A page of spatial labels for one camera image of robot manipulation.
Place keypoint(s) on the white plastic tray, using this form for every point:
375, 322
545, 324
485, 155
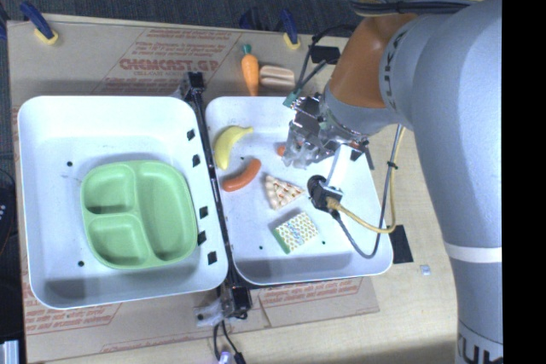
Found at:
51, 192
251, 251

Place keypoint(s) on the thin black and white rod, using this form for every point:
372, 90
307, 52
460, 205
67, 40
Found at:
213, 187

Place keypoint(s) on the green divided plate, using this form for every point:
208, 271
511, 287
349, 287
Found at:
166, 204

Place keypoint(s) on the pizza slice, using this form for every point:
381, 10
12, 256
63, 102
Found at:
279, 192

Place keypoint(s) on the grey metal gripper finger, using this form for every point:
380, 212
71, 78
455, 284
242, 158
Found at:
290, 152
309, 160

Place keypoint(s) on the small orange toy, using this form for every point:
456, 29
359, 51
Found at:
280, 150

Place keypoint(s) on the yellow and green patterned carton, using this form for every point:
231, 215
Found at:
296, 231

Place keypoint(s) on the orange carrot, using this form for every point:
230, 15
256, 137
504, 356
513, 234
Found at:
250, 70

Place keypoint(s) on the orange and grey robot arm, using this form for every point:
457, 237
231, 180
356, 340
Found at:
452, 106

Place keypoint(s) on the black cylinder on white bracket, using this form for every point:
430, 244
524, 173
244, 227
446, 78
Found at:
324, 191

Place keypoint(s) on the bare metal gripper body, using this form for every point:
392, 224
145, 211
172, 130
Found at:
313, 121

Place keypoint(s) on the hot dog bread bun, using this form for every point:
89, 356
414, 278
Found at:
277, 76

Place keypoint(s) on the orange sausage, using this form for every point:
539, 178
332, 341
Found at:
241, 180

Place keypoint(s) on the yellow banana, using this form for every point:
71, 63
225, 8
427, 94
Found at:
224, 145

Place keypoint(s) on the brown cardboard board red print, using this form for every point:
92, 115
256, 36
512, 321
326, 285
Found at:
98, 55

